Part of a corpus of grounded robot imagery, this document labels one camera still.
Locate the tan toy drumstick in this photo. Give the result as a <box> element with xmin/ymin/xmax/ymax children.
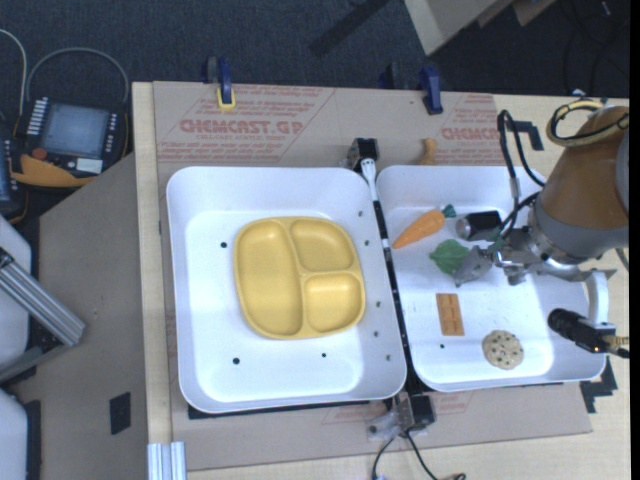
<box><xmin>417</xmin><ymin>137</ymin><xmax>440</xmax><ymax>166</ymax></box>

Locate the orange carrot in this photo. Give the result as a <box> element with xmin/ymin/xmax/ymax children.
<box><xmin>391</xmin><ymin>203</ymin><xmax>458</xmax><ymax>250</ymax></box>

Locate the yellow divided plate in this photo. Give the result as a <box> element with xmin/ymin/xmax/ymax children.
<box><xmin>232</xmin><ymin>215</ymin><xmax>367</xmax><ymax>341</ymax></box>

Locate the black cylinder on white bracket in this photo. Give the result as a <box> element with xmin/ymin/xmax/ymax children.
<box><xmin>546</xmin><ymin>269</ymin><xmax>619</xmax><ymax>355</ymax></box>

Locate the black and silver can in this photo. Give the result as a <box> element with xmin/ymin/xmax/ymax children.
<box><xmin>455</xmin><ymin>210</ymin><xmax>504</xmax><ymax>242</ymax></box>

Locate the thin black and white rod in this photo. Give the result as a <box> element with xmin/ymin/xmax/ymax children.
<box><xmin>360</xmin><ymin>158</ymin><xmax>417</xmax><ymax>395</ymax></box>

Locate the chocolate chip cookie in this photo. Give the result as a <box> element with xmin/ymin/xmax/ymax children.
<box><xmin>480</xmin><ymin>329</ymin><xmax>525</xmax><ymax>371</ymax></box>

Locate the white plastic tray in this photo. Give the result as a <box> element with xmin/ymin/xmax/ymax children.
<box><xmin>374</xmin><ymin>163</ymin><xmax>609</xmax><ymax>394</ymax></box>
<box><xmin>165</xmin><ymin>165</ymin><xmax>409</xmax><ymax>415</ymax></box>

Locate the green lettuce leaf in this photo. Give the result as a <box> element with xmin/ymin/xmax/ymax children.
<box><xmin>428</xmin><ymin>238</ymin><xmax>472</xmax><ymax>276</ymax></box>

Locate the orange wafer biscuit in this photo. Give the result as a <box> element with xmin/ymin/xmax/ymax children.
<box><xmin>434</xmin><ymin>292</ymin><xmax>467</xmax><ymax>339</ymax></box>

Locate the brown cardboard board red print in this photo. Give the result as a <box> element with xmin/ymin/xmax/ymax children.
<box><xmin>152</xmin><ymin>80</ymin><xmax>596</xmax><ymax>472</ymax></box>

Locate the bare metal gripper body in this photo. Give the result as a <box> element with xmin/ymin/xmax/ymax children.
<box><xmin>492</xmin><ymin>226</ymin><xmax>585</xmax><ymax>288</ymax></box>

